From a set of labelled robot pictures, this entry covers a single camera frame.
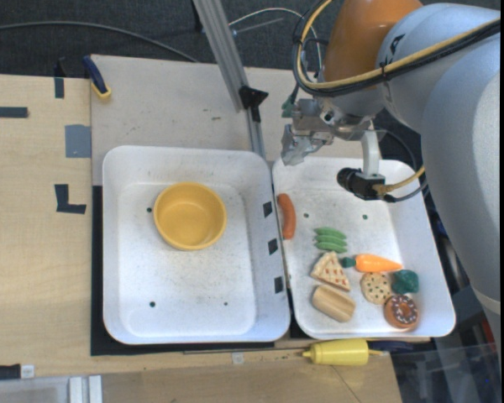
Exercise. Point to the black cylinder on white bracket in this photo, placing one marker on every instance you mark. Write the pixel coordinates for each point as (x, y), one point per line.
(359, 183)

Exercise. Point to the green toy broccoli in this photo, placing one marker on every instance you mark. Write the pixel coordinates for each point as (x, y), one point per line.
(405, 281)

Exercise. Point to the beige toy biscuit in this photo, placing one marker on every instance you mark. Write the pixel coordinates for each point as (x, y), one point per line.
(375, 288)

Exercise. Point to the tan toy bread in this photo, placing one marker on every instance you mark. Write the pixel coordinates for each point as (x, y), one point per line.
(333, 304)

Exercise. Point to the white plastic tray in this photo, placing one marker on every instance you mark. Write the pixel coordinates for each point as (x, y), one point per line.
(361, 208)
(193, 292)

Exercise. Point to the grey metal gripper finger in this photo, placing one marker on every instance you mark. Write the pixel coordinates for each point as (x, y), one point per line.
(287, 143)
(306, 149)

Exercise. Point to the brown toy doughnut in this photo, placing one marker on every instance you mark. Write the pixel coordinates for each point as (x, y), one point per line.
(401, 312)

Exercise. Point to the green toy pea pods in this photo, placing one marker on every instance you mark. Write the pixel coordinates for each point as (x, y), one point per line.
(329, 239)

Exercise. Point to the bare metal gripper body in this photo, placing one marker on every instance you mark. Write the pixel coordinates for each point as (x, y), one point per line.
(315, 120)

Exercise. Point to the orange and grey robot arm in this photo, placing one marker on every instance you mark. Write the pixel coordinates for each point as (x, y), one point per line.
(445, 99)

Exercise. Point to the yellow bowl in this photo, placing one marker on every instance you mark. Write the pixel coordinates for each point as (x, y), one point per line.
(190, 216)

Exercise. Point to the toy pizza slice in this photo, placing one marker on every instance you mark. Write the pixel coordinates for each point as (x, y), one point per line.
(331, 273)

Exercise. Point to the pale wood board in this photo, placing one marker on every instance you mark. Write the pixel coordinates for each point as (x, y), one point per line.
(172, 107)

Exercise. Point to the orange toy carrot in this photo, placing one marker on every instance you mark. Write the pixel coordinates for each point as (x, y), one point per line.
(376, 263)

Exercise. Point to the yellow squeeze bottle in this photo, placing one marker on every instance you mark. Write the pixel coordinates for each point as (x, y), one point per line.
(340, 352)

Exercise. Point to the orange toy sausage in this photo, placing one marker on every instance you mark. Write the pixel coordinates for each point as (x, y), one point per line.
(287, 216)

